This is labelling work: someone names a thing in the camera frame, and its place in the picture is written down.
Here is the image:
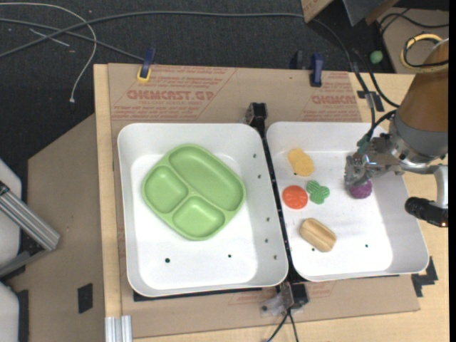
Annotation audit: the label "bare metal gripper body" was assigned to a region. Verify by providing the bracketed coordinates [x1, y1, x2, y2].
[360, 135, 449, 178]

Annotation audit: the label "purple toy grapes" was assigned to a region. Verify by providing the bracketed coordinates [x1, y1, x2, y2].
[348, 178, 374, 200]

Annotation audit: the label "green toy broccoli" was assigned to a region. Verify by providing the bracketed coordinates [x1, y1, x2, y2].
[305, 180, 331, 205]

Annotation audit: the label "yellow toy biscuit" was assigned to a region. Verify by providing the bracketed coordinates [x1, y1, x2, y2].
[286, 147, 316, 177]

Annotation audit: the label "white plastic tray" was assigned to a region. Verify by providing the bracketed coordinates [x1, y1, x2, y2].
[265, 120, 430, 283]
[116, 122, 290, 298]

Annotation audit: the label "orange toy orange slice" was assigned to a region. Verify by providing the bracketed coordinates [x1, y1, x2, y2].
[281, 185, 309, 211]

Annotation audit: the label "tan toy bread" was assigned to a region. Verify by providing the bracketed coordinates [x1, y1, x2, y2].
[298, 217, 338, 254]

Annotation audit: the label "thin black rod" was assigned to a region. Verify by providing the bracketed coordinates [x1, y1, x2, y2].
[261, 133, 294, 285]

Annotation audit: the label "green divided plate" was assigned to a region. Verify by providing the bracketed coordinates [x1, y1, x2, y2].
[140, 142, 247, 242]

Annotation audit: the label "brown cardboard board red print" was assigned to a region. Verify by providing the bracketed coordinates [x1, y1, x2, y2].
[106, 62, 422, 338]

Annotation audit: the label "black cylinder on white bracket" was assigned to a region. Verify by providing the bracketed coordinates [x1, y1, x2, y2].
[404, 164, 450, 228]

